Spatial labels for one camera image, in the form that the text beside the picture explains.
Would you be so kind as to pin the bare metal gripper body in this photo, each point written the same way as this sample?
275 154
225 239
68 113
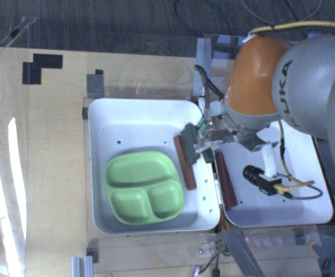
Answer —
217 133

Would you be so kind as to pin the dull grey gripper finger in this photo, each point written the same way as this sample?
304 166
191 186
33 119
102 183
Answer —
208 156
189 143

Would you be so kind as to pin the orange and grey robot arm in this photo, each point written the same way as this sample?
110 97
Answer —
305 79

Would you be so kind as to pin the thin black and white rod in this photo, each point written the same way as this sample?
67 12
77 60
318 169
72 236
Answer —
216 185

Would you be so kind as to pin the white plastic tray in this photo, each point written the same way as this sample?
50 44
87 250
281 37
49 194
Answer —
271 212
144 125

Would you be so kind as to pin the green divided plate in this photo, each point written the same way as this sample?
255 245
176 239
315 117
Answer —
144 189

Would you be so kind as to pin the black cylinder on white bracket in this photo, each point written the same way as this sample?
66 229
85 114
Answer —
266 180

